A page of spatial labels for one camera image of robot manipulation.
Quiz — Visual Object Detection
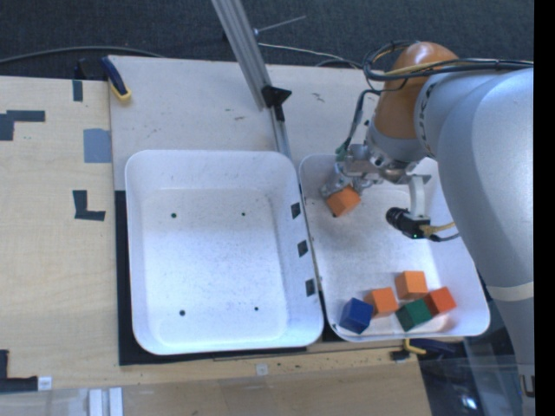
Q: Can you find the black cylinder on white bracket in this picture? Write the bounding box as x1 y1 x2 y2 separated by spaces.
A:
385 172 433 240

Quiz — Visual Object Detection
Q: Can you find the blue cube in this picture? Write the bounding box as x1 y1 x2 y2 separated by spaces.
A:
338 296 375 335

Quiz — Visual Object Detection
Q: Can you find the green cube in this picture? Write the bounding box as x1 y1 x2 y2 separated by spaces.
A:
395 297 434 333

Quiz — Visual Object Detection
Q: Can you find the orange cube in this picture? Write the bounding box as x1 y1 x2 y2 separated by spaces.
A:
423 286 458 317
325 186 362 218
394 270 430 301
362 286 400 318

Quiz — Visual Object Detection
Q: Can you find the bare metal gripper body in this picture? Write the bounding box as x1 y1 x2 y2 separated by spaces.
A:
336 143 418 192

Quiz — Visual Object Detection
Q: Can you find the thin black and white rod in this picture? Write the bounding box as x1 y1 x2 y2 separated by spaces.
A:
270 105 324 296

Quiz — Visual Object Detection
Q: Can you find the white plastic tray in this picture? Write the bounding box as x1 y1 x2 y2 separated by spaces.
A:
298 153 493 343
124 148 326 357

